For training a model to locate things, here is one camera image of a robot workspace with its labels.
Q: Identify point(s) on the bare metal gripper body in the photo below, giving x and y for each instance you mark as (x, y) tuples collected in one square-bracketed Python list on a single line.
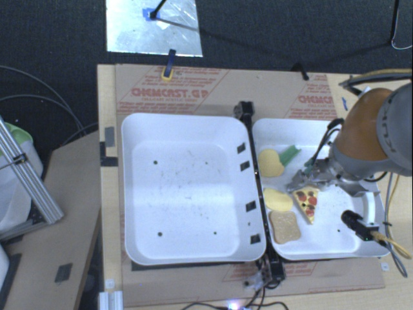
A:
[(326, 171)]

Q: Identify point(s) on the white plastic tray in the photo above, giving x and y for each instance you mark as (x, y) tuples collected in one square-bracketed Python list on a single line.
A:
[(187, 189), (329, 231)]

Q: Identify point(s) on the yellow oval toy food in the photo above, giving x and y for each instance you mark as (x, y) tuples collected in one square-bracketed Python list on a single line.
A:
[(277, 200)]

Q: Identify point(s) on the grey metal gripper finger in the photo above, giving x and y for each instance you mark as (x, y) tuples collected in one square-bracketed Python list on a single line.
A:
[(319, 184), (298, 180)]

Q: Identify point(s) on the thin black rod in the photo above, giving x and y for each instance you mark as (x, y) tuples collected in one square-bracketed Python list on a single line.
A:
[(258, 176)]

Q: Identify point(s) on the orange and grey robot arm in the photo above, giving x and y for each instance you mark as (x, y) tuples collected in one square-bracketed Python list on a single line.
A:
[(371, 131)]

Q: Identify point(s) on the toy bread slice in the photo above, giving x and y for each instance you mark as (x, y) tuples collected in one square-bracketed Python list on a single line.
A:
[(285, 227)]

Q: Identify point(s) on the black cylinder on white bracket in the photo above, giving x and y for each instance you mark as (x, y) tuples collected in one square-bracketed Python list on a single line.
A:
[(356, 223)]

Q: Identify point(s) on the brown cardboard board red print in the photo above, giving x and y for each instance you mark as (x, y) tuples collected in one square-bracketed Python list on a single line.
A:
[(206, 89)]

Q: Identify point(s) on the green toy vegetable stalk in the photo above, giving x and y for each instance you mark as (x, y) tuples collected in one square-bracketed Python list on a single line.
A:
[(289, 155)]

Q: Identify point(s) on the yellow heart-shaped toy food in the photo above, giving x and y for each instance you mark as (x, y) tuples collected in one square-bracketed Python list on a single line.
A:
[(270, 163)]

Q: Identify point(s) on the toy pizza slice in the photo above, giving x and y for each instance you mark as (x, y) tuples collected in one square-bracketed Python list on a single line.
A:
[(308, 203)]

